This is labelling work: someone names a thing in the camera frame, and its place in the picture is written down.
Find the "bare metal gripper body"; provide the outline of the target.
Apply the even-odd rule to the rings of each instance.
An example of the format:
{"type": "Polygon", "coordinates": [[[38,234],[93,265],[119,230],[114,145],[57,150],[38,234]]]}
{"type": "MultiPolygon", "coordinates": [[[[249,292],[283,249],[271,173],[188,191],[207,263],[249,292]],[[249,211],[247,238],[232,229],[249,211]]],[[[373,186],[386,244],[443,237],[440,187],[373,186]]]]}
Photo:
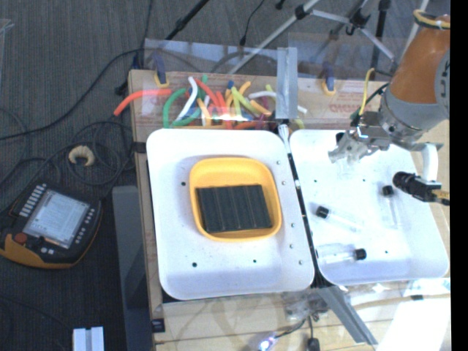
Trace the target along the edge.
{"type": "Polygon", "coordinates": [[[390,148],[389,134],[382,127],[378,112],[367,111],[351,121],[351,137],[369,151],[387,151],[390,148]]]}

